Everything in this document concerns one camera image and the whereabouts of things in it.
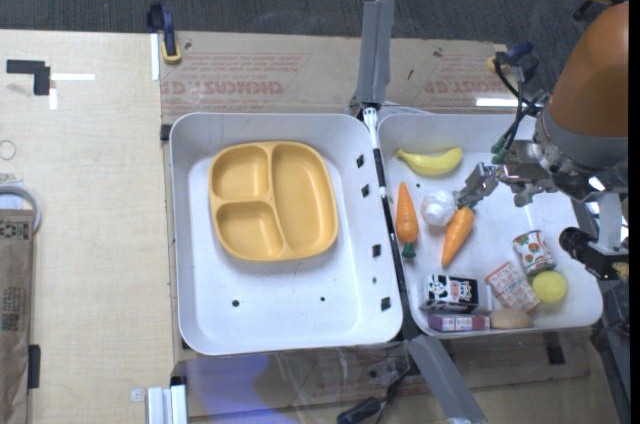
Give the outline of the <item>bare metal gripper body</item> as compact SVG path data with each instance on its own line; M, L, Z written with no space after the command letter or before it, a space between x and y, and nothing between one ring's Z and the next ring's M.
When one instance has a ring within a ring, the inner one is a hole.
M542 187L543 193L561 192L574 201L588 201L601 191L594 187L594 174L576 164L551 143L515 140L500 163L500 181L513 186L529 183Z

